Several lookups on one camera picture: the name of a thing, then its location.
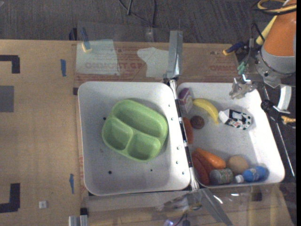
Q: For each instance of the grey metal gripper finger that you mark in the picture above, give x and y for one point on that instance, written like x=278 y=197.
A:
x=236 y=89
x=249 y=86

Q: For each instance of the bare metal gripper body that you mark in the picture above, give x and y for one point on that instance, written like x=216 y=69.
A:
x=263 y=75

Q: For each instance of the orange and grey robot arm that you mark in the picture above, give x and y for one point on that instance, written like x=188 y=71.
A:
x=281 y=36

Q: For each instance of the white carton with black spots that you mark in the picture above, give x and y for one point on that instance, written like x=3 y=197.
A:
x=237 y=119

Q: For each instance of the yellow banana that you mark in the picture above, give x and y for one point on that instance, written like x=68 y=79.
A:
x=208 y=107

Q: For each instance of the brown cardboard board red print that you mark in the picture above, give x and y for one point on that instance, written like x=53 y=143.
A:
x=200 y=62

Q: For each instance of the brown round biscuit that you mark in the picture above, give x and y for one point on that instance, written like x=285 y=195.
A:
x=197 y=122

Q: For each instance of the purple and white carton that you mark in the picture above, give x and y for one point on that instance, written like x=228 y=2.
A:
x=185 y=100

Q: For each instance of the white plastic tray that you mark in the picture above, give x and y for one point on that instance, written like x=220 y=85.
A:
x=230 y=142
x=98 y=168

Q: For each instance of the orange sausage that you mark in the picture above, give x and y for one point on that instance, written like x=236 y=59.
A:
x=188 y=131

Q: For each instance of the orange carrot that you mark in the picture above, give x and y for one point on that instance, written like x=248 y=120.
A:
x=211 y=160

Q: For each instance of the tan round bread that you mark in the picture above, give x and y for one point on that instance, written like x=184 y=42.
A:
x=237 y=165

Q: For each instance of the blue bottle with white cap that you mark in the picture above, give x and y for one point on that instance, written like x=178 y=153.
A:
x=254 y=174

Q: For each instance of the grey-green can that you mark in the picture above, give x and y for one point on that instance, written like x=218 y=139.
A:
x=221 y=176

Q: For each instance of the red-brown sausage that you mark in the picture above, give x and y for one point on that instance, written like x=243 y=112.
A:
x=201 y=171

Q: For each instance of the green divided plate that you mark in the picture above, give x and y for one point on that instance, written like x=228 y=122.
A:
x=135 y=129

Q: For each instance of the black cylinder on white bracket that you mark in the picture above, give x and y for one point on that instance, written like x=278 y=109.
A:
x=284 y=96

